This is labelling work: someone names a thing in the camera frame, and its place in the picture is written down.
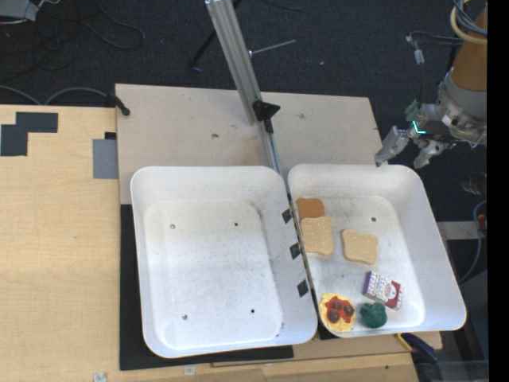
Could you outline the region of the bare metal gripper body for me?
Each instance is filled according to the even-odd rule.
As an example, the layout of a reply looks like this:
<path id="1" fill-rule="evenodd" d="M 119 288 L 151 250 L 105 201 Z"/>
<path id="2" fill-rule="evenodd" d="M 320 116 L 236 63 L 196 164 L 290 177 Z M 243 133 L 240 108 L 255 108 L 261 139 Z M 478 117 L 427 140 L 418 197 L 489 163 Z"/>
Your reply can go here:
<path id="1" fill-rule="evenodd" d="M 452 103 L 422 103 L 410 112 L 413 135 L 439 142 L 487 145 L 487 125 Z"/>

